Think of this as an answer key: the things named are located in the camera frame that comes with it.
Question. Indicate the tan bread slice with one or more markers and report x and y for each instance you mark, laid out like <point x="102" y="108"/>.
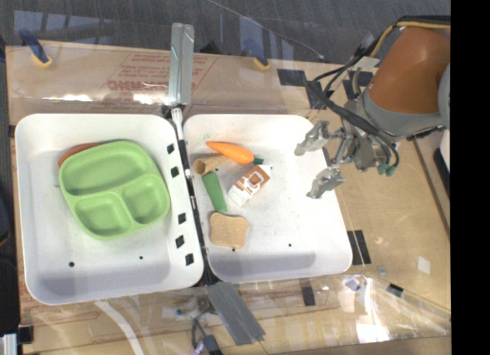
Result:
<point x="228" y="230"/>

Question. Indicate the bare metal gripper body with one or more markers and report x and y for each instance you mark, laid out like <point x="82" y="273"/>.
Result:
<point x="363" y="150"/>

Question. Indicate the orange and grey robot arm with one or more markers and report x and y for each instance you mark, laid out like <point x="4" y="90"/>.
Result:
<point x="409" y="74"/>

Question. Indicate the white plastic tray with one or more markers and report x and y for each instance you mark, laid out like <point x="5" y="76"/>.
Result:
<point x="95" y="269"/>
<point x="291" y="215"/>

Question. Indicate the black cylinder on white bracket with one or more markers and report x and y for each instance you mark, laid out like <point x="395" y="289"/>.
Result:
<point x="368" y="62"/>

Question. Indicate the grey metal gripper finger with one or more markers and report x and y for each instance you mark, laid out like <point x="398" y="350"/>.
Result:
<point x="312" y="141"/>
<point x="325" y="183"/>

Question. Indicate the green cucumber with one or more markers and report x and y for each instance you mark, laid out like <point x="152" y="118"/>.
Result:
<point x="215" y="193"/>

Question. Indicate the tan ice cream cone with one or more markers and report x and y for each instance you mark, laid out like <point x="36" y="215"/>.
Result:
<point x="206" y="164"/>

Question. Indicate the orange carrot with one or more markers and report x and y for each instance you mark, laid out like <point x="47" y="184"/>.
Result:
<point x="231" y="151"/>

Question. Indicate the brown cardboard board, red print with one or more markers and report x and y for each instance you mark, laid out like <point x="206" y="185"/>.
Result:
<point x="390" y="212"/>

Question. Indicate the brown and white carton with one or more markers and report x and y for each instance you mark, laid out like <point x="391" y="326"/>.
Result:
<point x="249" y="187"/>

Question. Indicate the orange sausage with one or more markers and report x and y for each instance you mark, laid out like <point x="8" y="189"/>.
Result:
<point x="72" y="151"/>

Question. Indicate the green divided plate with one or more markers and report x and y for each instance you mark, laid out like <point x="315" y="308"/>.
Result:
<point x="111" y="189"/>

